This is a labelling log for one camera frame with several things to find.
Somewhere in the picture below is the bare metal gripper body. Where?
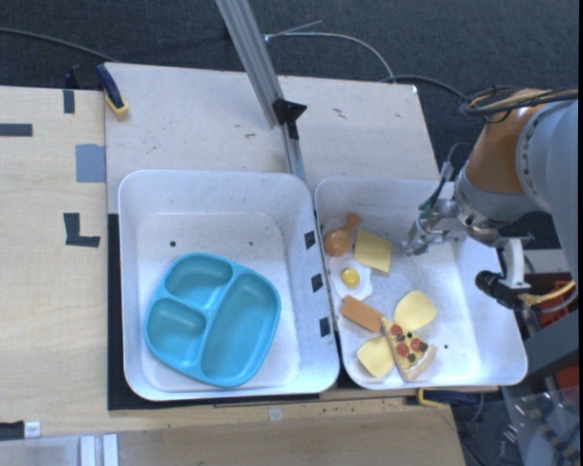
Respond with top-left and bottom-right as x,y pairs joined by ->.
414,198 -> 505,251

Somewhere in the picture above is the yellow square cheese slice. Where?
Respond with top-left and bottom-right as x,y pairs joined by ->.
353,229 -> 394,276

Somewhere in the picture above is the yellow round slice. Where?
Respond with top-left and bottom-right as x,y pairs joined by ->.
356,335 -> 396,380
393,289 -> 439,333

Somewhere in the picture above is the white toy fried egg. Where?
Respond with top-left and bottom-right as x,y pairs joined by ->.
327,254 -> 374,303

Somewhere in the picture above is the brown toy chicken drumstick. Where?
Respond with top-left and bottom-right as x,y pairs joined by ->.
322,212 -> 363,258

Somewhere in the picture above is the orange toy sausage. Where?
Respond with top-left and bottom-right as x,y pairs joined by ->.
339,294 -> 386,335

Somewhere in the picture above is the white plastic tray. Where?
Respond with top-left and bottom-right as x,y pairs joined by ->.
118,169 -> 342,402
313,176 -> 530,391

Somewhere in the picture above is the toy pizza slice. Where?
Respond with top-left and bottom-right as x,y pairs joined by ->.
379,316 -> 439,384

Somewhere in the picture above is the black block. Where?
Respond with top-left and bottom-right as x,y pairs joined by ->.
271,97 -> 308,126

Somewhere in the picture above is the blue divided plate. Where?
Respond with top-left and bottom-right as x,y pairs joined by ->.
142,251 -> 283,389

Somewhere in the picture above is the black cylinder on white bracket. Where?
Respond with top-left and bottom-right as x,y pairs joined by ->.
474,235 -> 533,311

